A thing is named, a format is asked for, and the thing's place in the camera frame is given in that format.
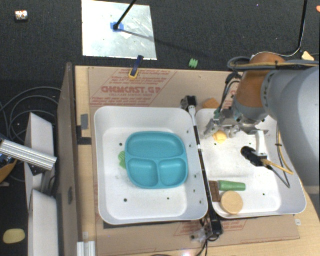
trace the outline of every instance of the divided blue plate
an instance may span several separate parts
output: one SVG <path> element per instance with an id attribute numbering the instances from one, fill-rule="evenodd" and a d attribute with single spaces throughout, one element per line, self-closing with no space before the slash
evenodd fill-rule
<path id="1" fill-rule="evenodd" d="M 188 177 L 185 145 L 169 132 L 132 134 L 125 143 L 125 165 L 132 183 L 144 189 L 175 188 Z"/>

